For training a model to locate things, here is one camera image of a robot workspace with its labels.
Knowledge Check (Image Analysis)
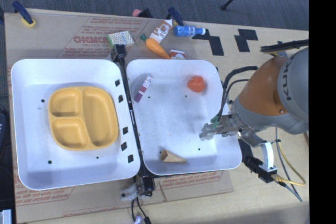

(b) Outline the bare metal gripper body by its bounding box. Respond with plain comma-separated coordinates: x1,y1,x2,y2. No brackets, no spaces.
213,113,245,138

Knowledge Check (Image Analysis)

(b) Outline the white plastic tray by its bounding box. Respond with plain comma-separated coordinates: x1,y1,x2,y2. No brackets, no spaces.
10,58,141,191
125,59,243,176

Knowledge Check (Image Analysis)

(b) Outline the tan ice cream cone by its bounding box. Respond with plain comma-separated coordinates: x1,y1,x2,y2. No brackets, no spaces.
160,149,187,164

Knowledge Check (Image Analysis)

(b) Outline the purple and white carton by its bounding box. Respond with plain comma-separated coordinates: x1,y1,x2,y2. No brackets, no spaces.
133,74,154,103

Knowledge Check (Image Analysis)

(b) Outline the red and white carton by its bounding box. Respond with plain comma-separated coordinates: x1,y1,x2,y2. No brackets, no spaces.
168,49,186,60

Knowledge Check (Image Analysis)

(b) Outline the orange carrot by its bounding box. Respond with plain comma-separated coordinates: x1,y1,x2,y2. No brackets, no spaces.
139,34,172,60

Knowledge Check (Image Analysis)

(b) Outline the blue bottle white cap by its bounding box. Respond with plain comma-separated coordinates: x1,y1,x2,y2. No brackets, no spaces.
173,24,206,38

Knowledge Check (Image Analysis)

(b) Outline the orange divided plate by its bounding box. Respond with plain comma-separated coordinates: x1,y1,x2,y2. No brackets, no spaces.
47,86,120,152

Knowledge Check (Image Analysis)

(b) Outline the green patterned box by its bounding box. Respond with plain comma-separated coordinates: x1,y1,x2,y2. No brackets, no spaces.
107,30,135,48

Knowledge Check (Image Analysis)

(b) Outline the brown cardboard board red print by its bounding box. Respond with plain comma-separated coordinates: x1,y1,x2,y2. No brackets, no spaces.
4,7,235,219

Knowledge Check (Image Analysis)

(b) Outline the black cylinder on white bracket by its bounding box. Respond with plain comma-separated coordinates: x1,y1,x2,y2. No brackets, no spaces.
244,140,278,184

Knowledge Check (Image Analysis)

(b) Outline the black block with thin wires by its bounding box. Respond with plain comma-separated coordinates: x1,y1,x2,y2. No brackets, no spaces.
134,175,156,196
110,44,129,61

